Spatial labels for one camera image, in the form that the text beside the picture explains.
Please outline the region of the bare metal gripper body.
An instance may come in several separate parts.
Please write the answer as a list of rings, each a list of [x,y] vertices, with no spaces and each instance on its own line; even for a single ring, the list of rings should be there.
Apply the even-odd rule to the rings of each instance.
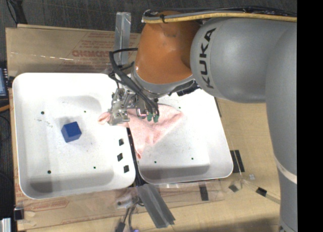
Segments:
[[[137,93],[128,91],[130,99],[126,101],[126,109],[134,110],[134,115],[139,119],[146,119],[147,121],[159,120],[159,107],[154,99],[150,99],[145,94],[143,96]]]

